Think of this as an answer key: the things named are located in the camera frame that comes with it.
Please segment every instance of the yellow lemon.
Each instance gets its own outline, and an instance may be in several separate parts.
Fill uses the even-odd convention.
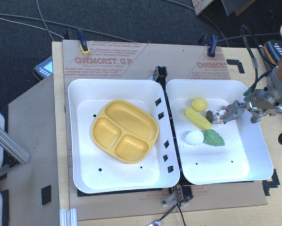
[[[208,102],[204,98],[198,97],[191,102],[191,106],[195,111],[202,112],[208,107]]]

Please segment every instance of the plastic egg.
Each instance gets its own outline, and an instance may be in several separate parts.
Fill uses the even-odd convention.
[[[204,141],[204,133],[200,130],[189,131],[185,136],[185,141],[190,145],[198,145]]]

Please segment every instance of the dark carpet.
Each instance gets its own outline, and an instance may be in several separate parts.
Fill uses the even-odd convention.
[[[171,1],[192,8],[191,0]],[[220,0],[213,1],[199,16],[190,8],[164,0],[39,0],[39,5],[45,20],[63,24],[47,23],[50,31],[59,34],[52,35],[54,41],[62,41],[67,29],[77,27],[94,31],[85,31],[87,40],[197,45],[205,33],[216,34],[221,40],[220,31],[226,38],[239,36],[242,24],[254,34],[278,33],[282,24],[282,0],[256,0],[239,16],[227,16]],[[36,0],[0,0],[0,18],[44,28]],[[257,38],[261,44],[272,39],[281,38]],[[1,112],[39,82],[33,69],[51,55],[51,42],[45,30],[0,20]],[[243,47],[241,39],[218,45]]]

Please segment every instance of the yellow divided plate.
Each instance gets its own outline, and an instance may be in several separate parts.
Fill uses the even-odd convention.
[[[108,103],[91,129],[97,146],[126,163],[141,161],[151,150],[158,134],[155,119],[124,100]]]

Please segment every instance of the yellow corn cob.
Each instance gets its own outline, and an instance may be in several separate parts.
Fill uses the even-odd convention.
[[[186,115],[187,118],[195,123],[198,127],[201,127],[204,130],[209,130],[211,128],[210,121],[191,108],[186,108],[184,110],[184,115]]]

